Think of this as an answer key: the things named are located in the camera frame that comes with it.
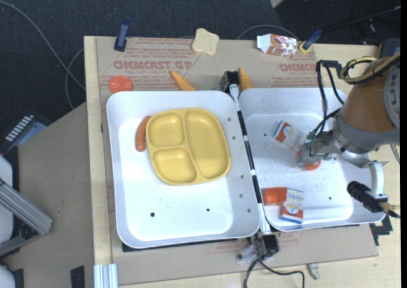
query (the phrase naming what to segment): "black fabric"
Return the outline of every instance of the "black fabric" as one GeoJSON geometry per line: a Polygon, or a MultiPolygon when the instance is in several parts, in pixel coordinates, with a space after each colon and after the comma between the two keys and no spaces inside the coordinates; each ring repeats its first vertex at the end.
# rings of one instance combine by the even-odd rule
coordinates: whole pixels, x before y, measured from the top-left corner
{"type": "MultiPolygon", "coordinates": [[[[306,40],[317,27],[331,27],[400,4],[400,0],[285,0],[273,8],[270,0],[2,1],[14,4],[38,25],[66,66],[82,49],[83,36],[117,36],[123,17],[131,20],[129,36],[178,38],[194,36],[196,29],[203,27],[221,39],[236,39],[250,27],[270,24],[285,27],[306,40]]],[[[393,23],[375,23],[379,35],[373,35],[363,24],[323,34],[319,42],[350,44],[362,36],[376,43],[399,34],[399,27],[393,23]]],[[[266,32],[271,30],[254,30],[242,39],[254,39],[266,32]]],[[[73,63],[72,73],[85,83],[82,55],[73,63]]],[[[65,76],[33,26],[0,4],[0,133],[27,111],[52,121],[68,113],[71,108],[65,95],[65,76]]],[[[70,79],[68,87],[74,106],[85,101],[84,91],[70,79]]]]}

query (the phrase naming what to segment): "yellow plate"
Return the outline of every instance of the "yellow plate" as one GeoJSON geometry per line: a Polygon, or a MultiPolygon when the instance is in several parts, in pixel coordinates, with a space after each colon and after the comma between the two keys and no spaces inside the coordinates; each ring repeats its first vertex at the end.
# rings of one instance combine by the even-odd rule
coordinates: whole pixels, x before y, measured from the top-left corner
{"type": "Polygon", "coordinates": [[[230,168],[222,125],[206,109],[172,109],[152,116],[146,142],[157,176],[168,184],[213,181],[230,168]]]}

